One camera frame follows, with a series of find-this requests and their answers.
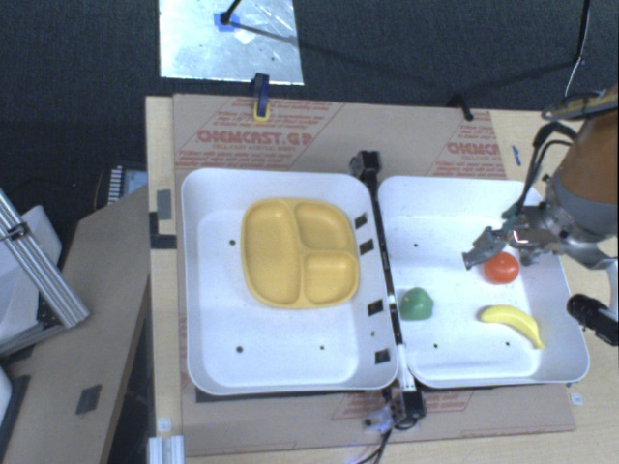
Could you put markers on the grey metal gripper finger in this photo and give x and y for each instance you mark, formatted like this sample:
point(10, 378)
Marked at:
point(486, 247)
point(531, 255)

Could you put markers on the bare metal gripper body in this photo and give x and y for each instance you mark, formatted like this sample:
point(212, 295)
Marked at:
point(537, 230)

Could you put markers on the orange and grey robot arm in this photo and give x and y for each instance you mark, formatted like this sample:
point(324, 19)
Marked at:
point(592, 162)

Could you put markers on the red toy tomato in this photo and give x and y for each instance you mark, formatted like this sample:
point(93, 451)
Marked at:
point(502, 269)

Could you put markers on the yellow banana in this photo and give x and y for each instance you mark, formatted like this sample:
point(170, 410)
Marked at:
point(512, 318)

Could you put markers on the green toy pepper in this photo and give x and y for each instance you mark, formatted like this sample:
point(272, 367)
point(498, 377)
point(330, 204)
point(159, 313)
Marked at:
point(416, 305)

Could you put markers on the thin black and white rod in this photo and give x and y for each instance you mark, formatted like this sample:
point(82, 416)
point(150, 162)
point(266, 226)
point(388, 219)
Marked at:
point(385, 259)

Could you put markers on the white plastic tray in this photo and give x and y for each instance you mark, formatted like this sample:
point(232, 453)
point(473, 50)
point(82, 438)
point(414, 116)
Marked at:
point(290, 346)
point(454, 356)

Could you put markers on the brown cardboard board red print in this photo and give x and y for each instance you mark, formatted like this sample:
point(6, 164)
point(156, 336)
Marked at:
point(309, 133)

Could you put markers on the yellow divided plate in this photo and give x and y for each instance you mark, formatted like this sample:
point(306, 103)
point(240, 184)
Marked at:
point(275, 254)

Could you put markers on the black cylinder on white bracket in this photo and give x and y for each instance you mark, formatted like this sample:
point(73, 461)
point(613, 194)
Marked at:
point(587, 310)

